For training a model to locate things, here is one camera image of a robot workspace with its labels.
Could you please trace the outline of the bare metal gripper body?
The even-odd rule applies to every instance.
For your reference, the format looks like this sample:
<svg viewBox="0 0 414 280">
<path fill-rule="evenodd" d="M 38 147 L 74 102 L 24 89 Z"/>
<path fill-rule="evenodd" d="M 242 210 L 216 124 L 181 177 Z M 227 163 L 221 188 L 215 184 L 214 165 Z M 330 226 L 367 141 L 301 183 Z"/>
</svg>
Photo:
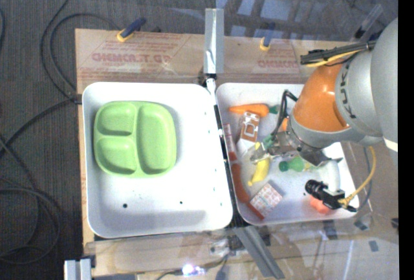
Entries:
<svg viewBox="0 0 414 280">
<path fill-rule="evenodd" d="M 280 131 L 270 134 L 270 154 L 284 155 L 298 153 L 299 155 L 314 154 L 322 151 L 322 148 L 312 147 L 301 141 L 293 132 Z"/>
</svg>

